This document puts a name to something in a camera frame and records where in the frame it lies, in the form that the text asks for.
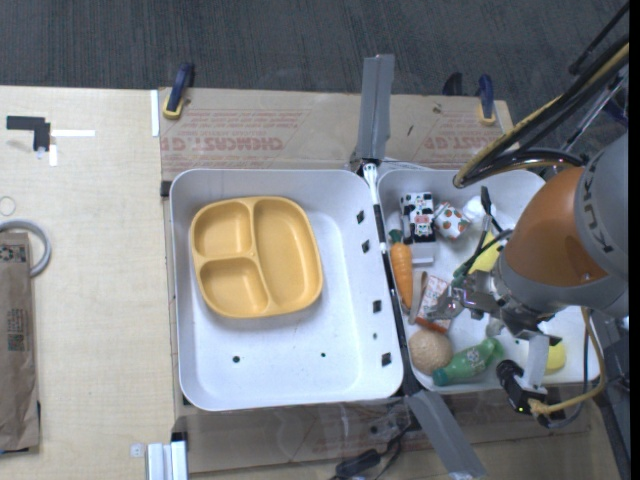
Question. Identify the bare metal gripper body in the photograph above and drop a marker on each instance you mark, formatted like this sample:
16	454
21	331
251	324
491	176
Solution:
481	294

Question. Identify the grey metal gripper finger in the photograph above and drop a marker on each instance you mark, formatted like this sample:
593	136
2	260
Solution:
459	284
445	309

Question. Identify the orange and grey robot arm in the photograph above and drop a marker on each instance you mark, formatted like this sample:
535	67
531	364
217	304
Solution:
550	238

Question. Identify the white and orange packet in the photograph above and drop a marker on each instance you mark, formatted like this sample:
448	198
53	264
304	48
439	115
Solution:
431	293

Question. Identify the orange sausage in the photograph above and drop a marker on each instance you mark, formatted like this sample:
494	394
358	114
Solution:
431	325

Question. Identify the yellow toy food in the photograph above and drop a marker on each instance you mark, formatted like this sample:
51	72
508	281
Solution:
486	259

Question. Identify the brown round bread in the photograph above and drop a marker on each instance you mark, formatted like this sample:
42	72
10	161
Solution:
430	351

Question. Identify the green plastic bottle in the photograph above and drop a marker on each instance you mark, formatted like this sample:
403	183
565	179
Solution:
467	362

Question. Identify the orange carrot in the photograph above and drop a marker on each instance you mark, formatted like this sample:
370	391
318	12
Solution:
401	268

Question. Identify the cow print carton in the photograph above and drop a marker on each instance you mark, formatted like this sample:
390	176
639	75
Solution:
422	225
416	201

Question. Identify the crumpled white object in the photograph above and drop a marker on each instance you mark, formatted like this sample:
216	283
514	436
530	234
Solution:
475	209

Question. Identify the yellow banana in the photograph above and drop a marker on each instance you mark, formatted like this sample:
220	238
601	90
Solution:
556	358

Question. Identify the white plastic tray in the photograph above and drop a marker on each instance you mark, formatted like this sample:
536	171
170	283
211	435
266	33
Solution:
520	193
300	358

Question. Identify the yellow divided plate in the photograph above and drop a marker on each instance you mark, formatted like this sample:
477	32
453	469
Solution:
287	248

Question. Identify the brown cardboard board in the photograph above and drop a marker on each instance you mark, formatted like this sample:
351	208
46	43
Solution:
280	133

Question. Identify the brown paper bag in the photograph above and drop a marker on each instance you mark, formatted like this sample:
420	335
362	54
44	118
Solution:
17	348

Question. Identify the black cylinder on white bracket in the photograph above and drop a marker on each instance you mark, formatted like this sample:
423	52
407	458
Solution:
515	380

